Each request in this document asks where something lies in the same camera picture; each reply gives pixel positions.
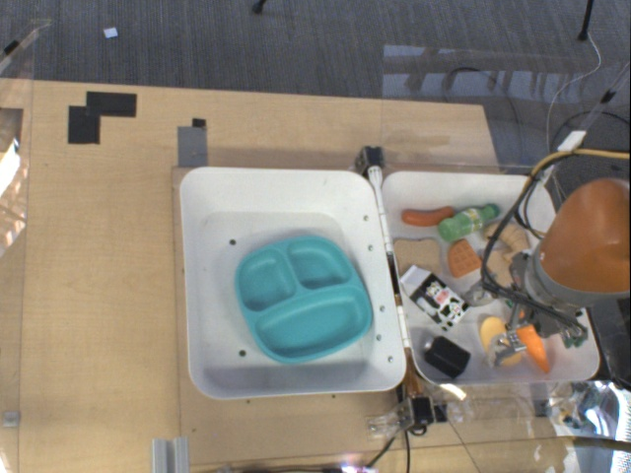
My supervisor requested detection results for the yellow toy chip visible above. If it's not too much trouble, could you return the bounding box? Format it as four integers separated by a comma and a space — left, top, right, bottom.
478, 315, 524, 369

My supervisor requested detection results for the beige toy croissant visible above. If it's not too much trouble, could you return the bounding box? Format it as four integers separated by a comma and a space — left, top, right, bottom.
481, 221, 532, 291

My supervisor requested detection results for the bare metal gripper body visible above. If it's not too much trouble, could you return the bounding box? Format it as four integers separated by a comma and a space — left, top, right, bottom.
507, 252, 589, 345

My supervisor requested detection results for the orange toy waffle biscuit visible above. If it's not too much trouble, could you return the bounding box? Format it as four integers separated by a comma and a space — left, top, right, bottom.
447, 237, 484, 280

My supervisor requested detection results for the green plastic bottle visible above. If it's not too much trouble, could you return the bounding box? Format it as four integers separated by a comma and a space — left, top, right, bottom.
437, 203, 501, 243

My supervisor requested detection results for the blue divided plate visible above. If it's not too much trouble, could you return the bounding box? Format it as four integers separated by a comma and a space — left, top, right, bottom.
234, 236, 375, 366

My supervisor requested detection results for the white plastic tray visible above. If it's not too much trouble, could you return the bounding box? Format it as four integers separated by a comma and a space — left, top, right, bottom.
382, 169, 602, 386
178, 166, 409, 401

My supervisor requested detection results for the orange toy sausage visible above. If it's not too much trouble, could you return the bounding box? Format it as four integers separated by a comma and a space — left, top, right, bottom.
399, 205, 456, 228

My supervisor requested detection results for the black cylinder on white bracket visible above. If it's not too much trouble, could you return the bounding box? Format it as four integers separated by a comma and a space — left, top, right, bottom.
423, 286, 498, 379

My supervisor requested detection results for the thin black and white rod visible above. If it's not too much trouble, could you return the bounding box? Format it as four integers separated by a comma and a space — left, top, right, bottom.
366, 164, 412, 399

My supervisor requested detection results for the black and white milk carton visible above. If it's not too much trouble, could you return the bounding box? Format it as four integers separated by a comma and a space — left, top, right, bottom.
398, 264, 471, 335

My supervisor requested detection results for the tan toy bread slice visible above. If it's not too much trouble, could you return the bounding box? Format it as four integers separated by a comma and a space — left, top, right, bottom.
393, 237, 441, 279

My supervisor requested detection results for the orange toy carrot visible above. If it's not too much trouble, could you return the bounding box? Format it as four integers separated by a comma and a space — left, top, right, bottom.
514, 323, 551, 375

